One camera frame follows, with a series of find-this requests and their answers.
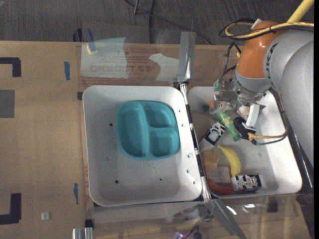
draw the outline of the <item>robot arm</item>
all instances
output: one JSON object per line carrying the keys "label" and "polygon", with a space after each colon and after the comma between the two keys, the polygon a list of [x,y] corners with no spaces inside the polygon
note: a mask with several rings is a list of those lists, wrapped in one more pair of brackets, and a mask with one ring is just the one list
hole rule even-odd
{"label": "robot arm", "polygon": [[[263,21],[256,28],[274,24]],[[313,166],[314,33],[289,30],[246,41],[235,75],[233,90],[241,101],[261,97],[270,88],[281,93],[288,120]]]}

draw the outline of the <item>yellow cable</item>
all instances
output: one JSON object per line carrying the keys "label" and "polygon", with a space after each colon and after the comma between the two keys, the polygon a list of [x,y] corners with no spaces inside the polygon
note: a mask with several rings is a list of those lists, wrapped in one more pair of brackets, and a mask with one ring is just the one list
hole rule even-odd
{"label": "yellow cable", "polygon": [[[278,96],[279,96],[280,106],[281,106],[281,109],[283,111],[284,118],[286,120],[287,118],[286,118],[285,108],[284,108],[284,105],[283,105],[283,100],[282,100],[281,94],[278,93]],[[274,138],[282,138],[285,135],[287,135],[287,129],[285,129],[285,132],[280,134],[280,135],[255,135],[253,133],[248,133],[248,139],[249,140],[254,140],[254,139],[274,139]]]}
{"label": "yellow cable", "polygon": [[311,6],[313,6],[315,0],[303,0],[302,3],[295,10],[293,15],[287,20],[287,22],[298,22],[307,13]]}
{"label": "yellow cable", "polygon": [[[252,25],[252,23],[237,22],[237,23],[232,23],[232,24],[228,25],[225,28],[225,33],[226,33],[227,36],[229,36],[229,37],[235,36],[234,34],[230,33],[229,30],[232,27],[236,26],[236,25]],[[259,34],[267,33],[269,31],[279,31],[281,28],[284,28],[284,27],[287,27],[287,26],[302,26],[302,27],[315,28],[315,24],[313,24],[313,23],[306,23],[306,22],[290,23],[290,22],[287,22],[287,23],[281,23],[281,24],[277,24],[277,25],[274,25],[274,26],[266,27],[266,28],[263,28],[263,29],[260,29],[260,30],[256,30],[256,31],[253,31],[253,32],[251,32],[249,34],[237,35],[235,37],[238,38],[238,39],[251,38],[251,37],[257,36]]]}

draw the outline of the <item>green object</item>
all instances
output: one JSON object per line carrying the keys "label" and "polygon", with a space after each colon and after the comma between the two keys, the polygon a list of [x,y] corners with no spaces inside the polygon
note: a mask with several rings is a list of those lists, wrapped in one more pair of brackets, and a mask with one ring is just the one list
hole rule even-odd
{"label": "green object", "polygon": [[215,116],[227,128],[228,132],[232,134],[234,141],[239,141],[241,137],[228,112],[217,112]]}
{"label": "green object", "polygon": [[217,81],[214,83],[213,87],[214,87],[214,91],[218,91],[218,90],[219,90],[219,87],[220,87],[220,81],[217,80]]}
{"label": "green object", "polygon": [[122,153],[133,159],[167,158],[179,149],[174,111],[160,102],[130,101],[120,105],[116,134]]}

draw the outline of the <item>sink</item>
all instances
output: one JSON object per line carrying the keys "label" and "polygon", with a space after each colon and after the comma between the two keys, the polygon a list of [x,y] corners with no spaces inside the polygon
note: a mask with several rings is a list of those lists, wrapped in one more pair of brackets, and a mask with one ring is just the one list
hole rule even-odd
{"label": "sink", "polygon": [[[89,192],[95,203],[111,207],[184,202],[201,195],[180,91],[172,87],[91,86],[83,94],[83,107]],[[126,114],[126,119],[117,121],[118,112],[119,118]],[[131,120],[139,122],[132,127]],[[135,134],[148,131],[149,137],[130,136],[131,143],[125,143],[135,126],[139,128]],[[118,138],[121,130],[123,139]]]}
{"label": "sink", "polygon": [[[209,105],[214,94],[217,93],[213,87],[194,87],[190,89],[188,92],[188,101],[191,112],[203,113],[202,107]],[[256,134],[282,134],[285,131],[285,127],[272,93],[268,91],[257,103],[265,105],[266,107],[260,111],[255,125],[257,130]],[[238,114],[235,113],[231,113],[231,115],[233,118],[238,117]],[[241,161],[240,174],[260,174],[263,176],[266,185],[254,193],[220,196],[212,192],[216,197],[242,198],[293,194],[300,191],[302,178],[287,137],[277,143],[255,146],[244,139],[234,142],[232,135],[226,131],[218,143],[222,146],[231,147],[237,153]],[[228,164],[226,159],[221,158],[219,161],[219,165]]]}

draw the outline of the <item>black cable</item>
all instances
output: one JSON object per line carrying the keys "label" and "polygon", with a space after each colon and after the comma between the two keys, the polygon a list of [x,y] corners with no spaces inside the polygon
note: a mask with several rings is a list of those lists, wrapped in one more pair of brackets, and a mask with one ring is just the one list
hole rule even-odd
{"label": "black cable", "polygon": [[201,239],[201,233],[198,232],[199,226],[197,226],[197,231],[194,233],[193,239]]}
{"label": "black cable", "polygon": [[231,24],[235,24],[235,23],[239,23],[239,22],[247,22],[247,23],[255,23],[255,19],[252,19],[252,18],[241,18],[241,19],[238,19],[238,20],[235,20],[234,22],[231,22],[230,24],[228,24],[227,26],[225,26],[219,33],[218,35],[221,36],[221,37],[226,37],[226,36],[222,36],[221,33],[225,31],[225,29],[231,25]]}
{"label": "black cable", "polygon": [[251,143],[253,145],[256,145],[256,146],[262,146],[262,145],[267,145],[267,144],[271,144],[271,143],[276,143],[276,142],[282,141],[285,138],[286,138],[286,135],[283,136],[282,138],[278,139],[278,140],[275,140],[275,141],[262,142],[262,143],[259,143],[259,142],[256,142],[256,141],[251,141]]}
{"label": "black cable", "polygon": [[[122,0],[123,2],[125,2],[127,5],[129,5],[130,7],[135,7],[134,4],[132,4],[131,2],[129,2],[128,0]],[[153,14],[153,7],[154,7],[154,0],[151,1],[151,7],[149,11],[143,10],[141,8],[138,8],[138,12],[140,12],[140,14],[147,14],[149,16],[149,28],[150,28],[150,24],[151,24],[151,18],[156,18],[160,21],[166,22],[170,25],[176,26],[181,30],[185,30],[185,31],[192,31],[191,28],[185,27],[181,24],[178,24],[176,22],[172,22],[164,17],[158,16],[156,14]],[[212,43],[208,40],[208,38],[206,38],[205,36],[203,36],[201,33],[196,32],[196,35],[198,37],[200,37],[201,39],[203,39],[204,41],[206,41],[208,44],[212,45]]]}
{"label": "black cable", "polygon": [[247,33],[242,33],[242,34],[237,34],[237,35],[232,35],[232,36],[228,36],[228,35],[221,35],[221,33],[226,29],[223,28],[222,31],[219,32],[219,36],[220,37],[228,37],[230,39],[233,39],[233,40],[240,40],[240,41],[247,41],[247,40],[251,40],[251,39],[254,39],[256,37],[259,37],[259,36],[262,36],[262,35],[265,35],[265,34],[269,34],[269,33],[276,33],[277,31],[283,31],[283,30],[301,30],[301,31],[311,31],[311,32],[314,32],[314,28],[312,27],[309,27],[309,26],[294,26],[294,25],[290,25],[290,26],[283,26],[283,27],[280,27],[280,28],[277,28],[275,30],[271,29],[271,27],[269,27],[269,30],[266,31],[266,32],[263,32],[263,33],[260,33],[260,34],[256,34],[254,36],[251,36],[251,37],[246,37],[246,38],[237,38],[237,36],[241,36],[241,35],[244,35],[244,34],[250,34],[250,32],[247,32]]}
{"label": "black cable", "polygon": [[225,68],[224,68],[224,70],[223,70],[222,75],[221,75],[221,76],[219,77],[219,79],[218,79],[219,82],[221,82],[221,80],[223,79],[223,77],[225,76],[225,74],[227,74],[228,72],[230,72],[230,71],[236,69],[236,66],[233,66],[233,67],[227,69],[228,62],[229,62],[229,57],[230,57],[230,50],[232,49],[233,46],[235,46],[236,49],[238,50],[238,52],[241,53],[240,48],[238,47],[238,45],[237,45],[235,42],[232,42],[232,43],[228,46],[228,49],[227,49],[227,60],[226,60],[226,63],[225,63]]}
{"label": "black cable", "polygon": [[191,233],[193,233],[193,232],[195,231],[195,229],[196,229],[196,226],[194,226],[194,227],[191,229],[191,231],[189,231],[189,233],[188,233],[185,237],[183,237],[183,239],[188,238],[188,237],[191,235]]}

